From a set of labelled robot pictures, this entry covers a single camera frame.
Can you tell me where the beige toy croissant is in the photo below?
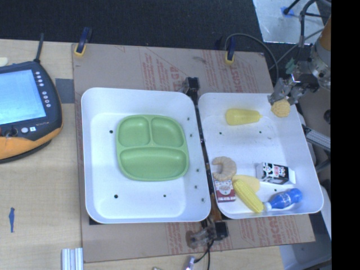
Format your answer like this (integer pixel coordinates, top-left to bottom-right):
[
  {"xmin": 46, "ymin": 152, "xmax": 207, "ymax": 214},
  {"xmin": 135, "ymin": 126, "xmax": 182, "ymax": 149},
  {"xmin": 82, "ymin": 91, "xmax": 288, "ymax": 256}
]
[{"xmin": 211, "ymin": 156, "xmax": 238, "ymax": 182}]

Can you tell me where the brown cardboard board red print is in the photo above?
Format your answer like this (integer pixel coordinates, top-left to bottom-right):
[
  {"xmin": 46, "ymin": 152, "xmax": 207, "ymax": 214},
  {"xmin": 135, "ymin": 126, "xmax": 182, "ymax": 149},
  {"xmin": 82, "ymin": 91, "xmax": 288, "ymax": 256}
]
[{"xmin": 71, "ymin": 43, "xmax": 317, "ymax": 264}]

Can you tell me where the blue bottle white cap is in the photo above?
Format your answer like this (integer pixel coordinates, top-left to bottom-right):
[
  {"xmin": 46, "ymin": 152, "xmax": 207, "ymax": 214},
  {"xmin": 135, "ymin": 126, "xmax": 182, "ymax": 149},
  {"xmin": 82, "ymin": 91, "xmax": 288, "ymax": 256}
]
[{"xmin": 262, "ymin": 187, "xmax": 304, "ymax": 212}]

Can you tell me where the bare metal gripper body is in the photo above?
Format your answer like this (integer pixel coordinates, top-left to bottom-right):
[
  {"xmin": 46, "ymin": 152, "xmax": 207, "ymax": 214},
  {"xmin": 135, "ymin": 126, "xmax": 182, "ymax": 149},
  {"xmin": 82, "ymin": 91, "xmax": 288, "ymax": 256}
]
[{"xmin": 290, "ymin": 60, "xmax": 332, "ymax": 93}]

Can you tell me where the thin black rod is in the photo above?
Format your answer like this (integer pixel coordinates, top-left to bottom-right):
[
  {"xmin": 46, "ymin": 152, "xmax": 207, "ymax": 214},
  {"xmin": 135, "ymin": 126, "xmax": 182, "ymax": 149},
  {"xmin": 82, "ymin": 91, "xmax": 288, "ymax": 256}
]
[{"xmin": 192, "ymin": 93, "xmax": 216, "ymax": 222}]

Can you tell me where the green divided plate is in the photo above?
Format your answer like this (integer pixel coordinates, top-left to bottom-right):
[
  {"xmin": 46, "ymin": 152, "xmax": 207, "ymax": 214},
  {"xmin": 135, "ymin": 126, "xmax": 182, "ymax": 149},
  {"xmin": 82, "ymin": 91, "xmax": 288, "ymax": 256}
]
[{"xmin": 115, "ymin": 114, "xmax": 190, "ymax": 182}]

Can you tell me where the yellow squeeze bottle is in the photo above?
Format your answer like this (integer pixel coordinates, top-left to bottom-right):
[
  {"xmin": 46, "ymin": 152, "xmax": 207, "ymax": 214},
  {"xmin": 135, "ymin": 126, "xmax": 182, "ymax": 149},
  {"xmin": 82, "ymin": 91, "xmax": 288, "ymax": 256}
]
[{"xmin": 225, "ymin": 108, "xmax": 264, "ymax": 127}]

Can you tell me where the black and white milk carton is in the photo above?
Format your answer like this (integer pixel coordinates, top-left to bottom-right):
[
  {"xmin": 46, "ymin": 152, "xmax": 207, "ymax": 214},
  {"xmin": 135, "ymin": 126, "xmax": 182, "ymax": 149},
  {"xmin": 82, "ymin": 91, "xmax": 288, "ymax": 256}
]
[{"xmin": 255, "ymin": 161, "xmax": 297, "ymax": 186}]

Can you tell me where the black block with wires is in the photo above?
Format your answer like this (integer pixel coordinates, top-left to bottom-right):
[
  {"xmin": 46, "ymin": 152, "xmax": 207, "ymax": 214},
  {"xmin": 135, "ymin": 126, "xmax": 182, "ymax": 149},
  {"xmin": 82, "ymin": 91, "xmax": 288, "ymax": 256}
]
[
  {"xmin": 181, "ymin": 76, "xmax": 200, "ymax": 96},
  {"xmin": 214, "ymin": 220, "xmax": 230, "ymax": 241}
]

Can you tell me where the yellow corn cob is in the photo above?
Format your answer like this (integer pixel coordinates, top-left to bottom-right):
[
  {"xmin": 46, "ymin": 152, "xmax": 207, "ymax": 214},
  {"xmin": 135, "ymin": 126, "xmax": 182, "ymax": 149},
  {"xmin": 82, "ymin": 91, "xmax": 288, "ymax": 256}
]
[{"xmin": 232, "ymin": 178, "xmax": 265, "ymax": 214}]

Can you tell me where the yellow round corn piece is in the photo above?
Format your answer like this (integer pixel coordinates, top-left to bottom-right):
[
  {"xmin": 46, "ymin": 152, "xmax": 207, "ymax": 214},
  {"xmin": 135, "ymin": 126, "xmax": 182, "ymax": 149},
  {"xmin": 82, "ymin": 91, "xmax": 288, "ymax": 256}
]
[{"xmin": 270, "ymin": 98, "xmax": 291, "ymax": 119}]

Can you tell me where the red and white packet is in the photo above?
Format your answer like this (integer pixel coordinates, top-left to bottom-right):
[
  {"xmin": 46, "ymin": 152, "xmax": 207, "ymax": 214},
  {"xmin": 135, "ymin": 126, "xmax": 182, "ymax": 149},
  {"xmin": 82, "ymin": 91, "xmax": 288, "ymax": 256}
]
[{"xmin": 213, "ymin": 178, "xmax": 237, "ymax": 203}]

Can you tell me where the white plastic tray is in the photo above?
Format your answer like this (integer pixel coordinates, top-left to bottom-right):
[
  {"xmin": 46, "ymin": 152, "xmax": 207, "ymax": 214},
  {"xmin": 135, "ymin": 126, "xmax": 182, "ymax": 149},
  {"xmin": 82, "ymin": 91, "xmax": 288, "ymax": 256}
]
[
  {"xmin": 197, "ymin": 92, "xmax": 325, "ymax": 220},
  {"xmin": 80, "ymin": 87, "xmax": 212, "ymax": 225}
]

